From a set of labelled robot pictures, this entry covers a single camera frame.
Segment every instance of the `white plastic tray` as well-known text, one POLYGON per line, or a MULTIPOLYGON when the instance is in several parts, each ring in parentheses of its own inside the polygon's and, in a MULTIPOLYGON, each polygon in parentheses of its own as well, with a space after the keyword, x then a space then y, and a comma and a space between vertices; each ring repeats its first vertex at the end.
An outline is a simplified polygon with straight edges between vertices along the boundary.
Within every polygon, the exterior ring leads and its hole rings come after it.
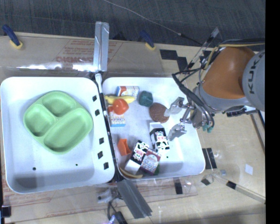
MULTIPOLYGON (((111 77, 103 82, 104 95, 115 94, 117 86, 134 85, 139 86, 140 91, 149 91, 153 94, 154 102, 159 102, 170 107, 178 97, 186 99, 172 78, 155 77, 111 77)), ((173 125, 179 123, 183 112, 171 115, 169 120, 162 124, 168 135, 173 125)), ((139 105, 138 101, 129 104, 125 113, 125 127, 111 127, 113 145, 117 159, 117 165, 124 168, 126 156, 121 156, 117 148, 119 139, 127 139, 130 149, 141 140, 150 145, 149 123, 154 122, 149 115, 148 107, 139 105)), ((187 133, 169 142, 170 151, 160 160, 160 172, 158 175, 144 175, 142 179, 170 178, 197 175, 204 171, 205 159, 202 153, 198 134, 192 125, 186 124, 187 133)))
POLYGON ((2 82, 0 98, 6 180, 13 191, 32 193, 73 188, 106 183, 113 178, 115 167, 103 111, 97 86, 91 80, 11 77, 2 82), (91 114, 94 123, 92 131, 66 154, 46 150, 23 124, 26 109, 45 93, 55 90, 71 95, 91 114))

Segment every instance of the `black and white cow print carton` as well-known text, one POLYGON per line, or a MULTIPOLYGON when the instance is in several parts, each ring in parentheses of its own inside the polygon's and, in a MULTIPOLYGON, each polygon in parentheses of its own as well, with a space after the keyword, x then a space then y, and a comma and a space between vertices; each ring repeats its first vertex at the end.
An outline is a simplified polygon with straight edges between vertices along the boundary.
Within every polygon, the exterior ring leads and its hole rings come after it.
POLYGON ((170 146, 166 137, 164 127, 160 122, 150 123, 150 139, 153 148, 161 155, 166 154, 170 150, 170 146))
POLYGON ((141 140, 138 140, 134 150, 130 154, 130 158, 126 162, 125 171, 136 175, 143 162, 144 156, 148 148, 148 144, 142 142, 141 140))

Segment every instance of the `cable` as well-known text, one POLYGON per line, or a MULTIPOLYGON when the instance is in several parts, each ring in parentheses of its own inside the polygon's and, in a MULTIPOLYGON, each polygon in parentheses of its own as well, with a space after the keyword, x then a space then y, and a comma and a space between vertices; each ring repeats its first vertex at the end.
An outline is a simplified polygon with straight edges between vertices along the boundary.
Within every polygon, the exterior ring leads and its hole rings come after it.
POLYGON ((176 31, 174 31, 173 29, 170 29, 170 28, 168 28, 168 27, 166 27, 166 26, 164 26, 164 25, 162 25, 162 24, 160 24, 160 23, 157 23, 157 22, 155 22, 155 21, 153 21, 153 20, 151 20, 151 19, 149 19, 149 18, 147 18, 147 17, 145 17, 145 16, 142 16, 141 14, 139 14, 139 13, 137 13, 137 12, 135 12, 135 11, 133 11, 133 10, 127 8, 127 7, 123 7, 123 6, 121 6, 121 5, 115 4, 115 3, 110 2, 110 1, 108 1, 108 0, 103 0, 103 1, 106 2, 106 3, 109 3, 109 4, 113 5, 113 6, 120 7, 120 8, 122 8, 122 9, 126 10, 126 11, 131 12, 131 13, 134 13, 135 15, 137 15, 137 16, 143 18, 144 20, 147 20, 147 21, 149 21, 149 22, 151 22, 151 23, 153 23, 153 24, 155 24, 155 25, 158 25, 158 26, 160 26, 160 27, 163 27, 163 28, 165 28, 165 29, 167 29, 167 30, 169 30, 169 31, 171 31, 171 32, 173 32, 173 33, 175 33, 175 34, 177 34, 177 35, 180 36, 180 37, 189 39, 189 40, 191 40, 191 41, 193 41, 193 42, 196 42, 196 43, 199 44, 199 45, 202 45, 200 42, 197 42, 197 41, 195 41, 194 39, 191 39, 191 38, 187 37, 185 34, 176 32, 176 31))

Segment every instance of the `brown round object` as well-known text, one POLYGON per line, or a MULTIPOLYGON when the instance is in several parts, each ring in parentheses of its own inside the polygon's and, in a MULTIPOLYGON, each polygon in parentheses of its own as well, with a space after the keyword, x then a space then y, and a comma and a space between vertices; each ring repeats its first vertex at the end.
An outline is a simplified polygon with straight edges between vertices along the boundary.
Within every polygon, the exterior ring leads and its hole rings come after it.
POLYGON ((164 105, 155 102, 149 107, 149 115, 153 121, 165 123, 169 119, 169 117, 164 116, 166 109, 164 105))

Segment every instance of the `toy tomato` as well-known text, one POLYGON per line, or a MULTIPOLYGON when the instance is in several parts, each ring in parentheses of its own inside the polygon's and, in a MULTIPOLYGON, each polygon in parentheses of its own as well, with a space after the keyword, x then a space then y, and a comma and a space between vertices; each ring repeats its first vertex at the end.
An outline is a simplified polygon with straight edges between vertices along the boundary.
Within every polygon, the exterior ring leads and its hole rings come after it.
POLYGON ((129 108, 129 105, 124 99, 116 99, 113 102, 113 111, 116 114, 123 114, 129 108))

